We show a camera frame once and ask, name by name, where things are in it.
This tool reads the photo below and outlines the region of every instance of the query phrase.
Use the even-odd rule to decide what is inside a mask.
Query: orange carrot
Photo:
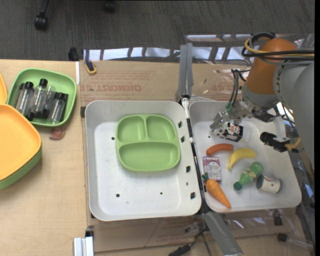
[[[208,190],[211,195],[213,195],[217,200],[219,200],[219,202],[224,204],[226,207],[231,208],[231,204],[227,199],[225,193],[223,192],[222,188],[220,187],[219,183],[216,180],[209,178],[207,172],[203,174],[202,177],[205,180],[206,190]]]
[[[216,144],[209,147],[205,153],[207,156],[212,156],[214,153],[218,151],[232,151],[232,150],[234,150],[234,146],[232,144],[221,143],[221,144]]]

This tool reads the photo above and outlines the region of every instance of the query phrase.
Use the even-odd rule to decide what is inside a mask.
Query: chair caster wheel
[[[36,29],[45,30],[47,28],[48,19],[37,15],[35,17],[34,26]]]
[[[115,1],[105,1],[104,10],[107,13],[114,13],[115,12]]]

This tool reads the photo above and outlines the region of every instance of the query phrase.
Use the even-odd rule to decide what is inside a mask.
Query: toy banana
[[[232,169],[232,166],[242,158],[255,158],[257,153],[251,148],[243,147],[235,150],[229,157],[228,170]]]

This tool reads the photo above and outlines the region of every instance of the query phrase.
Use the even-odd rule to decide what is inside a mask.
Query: gray carpet
[[[67,61],[68,51],[179,49],[186,35],[315,33],[315,0],[51,0],[46,30],[34,26],[41,0],[0,0],[1,59]]]

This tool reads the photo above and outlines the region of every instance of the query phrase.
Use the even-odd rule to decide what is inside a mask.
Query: wooden table
[[[71,61],[0,60],[0,73],[7,91],[27,68],[56,71],[76,80],[76,63]],[[80,87],[73,112],[64,125],[61,140],[49,139],[51,129],[36,127],[42,139],[42,158],[25,176],[0,190],[0,255],[71,256],[73,239],[84,237],[87,224],[83,121]],[[297,216],[292,224],[303,234]],[[276,236],[237,238],[246,256],[309,255],[301,247],[278,244]],[[222,255],[214,240],[208,241],[212,255]],[[178,245],[100,252],[97,255],[168,255]],[[197,242],[189,256],[209,255],[204,242]]]

